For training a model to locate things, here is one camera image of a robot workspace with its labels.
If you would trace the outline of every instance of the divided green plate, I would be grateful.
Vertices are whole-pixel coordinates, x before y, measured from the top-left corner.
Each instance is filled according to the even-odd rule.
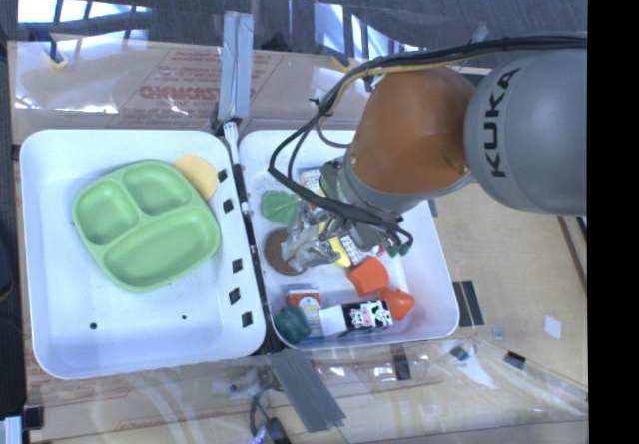
[[[81,189],[73,222],[102,270],[130,291],[150,291],[186,275],[221,241],[213,211],[162,161],[136,162]]]

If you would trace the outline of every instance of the green leaf-shaped object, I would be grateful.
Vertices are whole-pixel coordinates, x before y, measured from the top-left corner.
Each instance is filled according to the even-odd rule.
[[[285,191],[266,191],[262,195],[262,215],[269,221],[287,225],[301,200],[299,196]]]

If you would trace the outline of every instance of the orange plastic object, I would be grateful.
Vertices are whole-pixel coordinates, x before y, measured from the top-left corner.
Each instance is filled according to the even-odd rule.
[[[348,280],[354,284],[359,296],[371,295],[390,284],[385,266],[376,257],[370,257],[358,265],[350,273]]]
[[[379,298],[388,302],[388,308],[393,320],[403,320],[415,307],[415,297],[399,288],[384,288]]]

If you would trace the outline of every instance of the yellow round object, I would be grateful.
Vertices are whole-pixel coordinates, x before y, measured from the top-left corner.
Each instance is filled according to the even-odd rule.
[[[186,153],[173,162],[184,177],[191,182],[196,191],[207,201],[218,188],[218,171],[202,157]]]

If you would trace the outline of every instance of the white plastic tray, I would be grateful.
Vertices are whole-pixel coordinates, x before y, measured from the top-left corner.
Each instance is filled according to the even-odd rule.
[[[245,166],[249,205],[254,213],[253,225],[272,318],[277,317],[285,307],[286,292],[300,285],[318,288],[322,307],[364,300],[357,295],[343,268],[335,265],[319,266],[310,268],[302,275],[289,277],[273,270],[264,257],[267,236],[282,226],[262,216],[262,195],[269,190],[284,190],[284,186],[267,169],[272,151],[291,132],[257,131],[247,134],[240,142],[240,159]],[[339,143],[348,143],[353,137],[353,132],[350,131],[333,131],[327,134]],[[287,170],[292,149],[293,145],[288,145],[278,156],[276,167],[283,173]],[[296,172],[321,166],[325,161],[340,157],[343,152],[342,149],[328,146],[313,131],[296,157]],[[415,297],[415,308],[408,317],[379,332],[352,332],[342,337],[303,340],[297,345],[287,343],[289,346],[320,349],[401,343],[445,337],[457,328],[459,308],[428,202],[407,212],[401,225],[413,234],[414,245],[407,256],[393,259],[386,256],[384,261],[391,286],[408,291]]]
[[[221,246],[167,286],[126,291],[82,244],[73,199],[126,164],[172,162],[185,153],[228,174],[209,201]],[[48,373],[65,379],[125,373],[242,357],[260,347],[266,323],[231,162],[217,138],[193,131],[47,130],[24,142],[20,169],[33,347]],[[226,200],[233,204],[228,212]]]

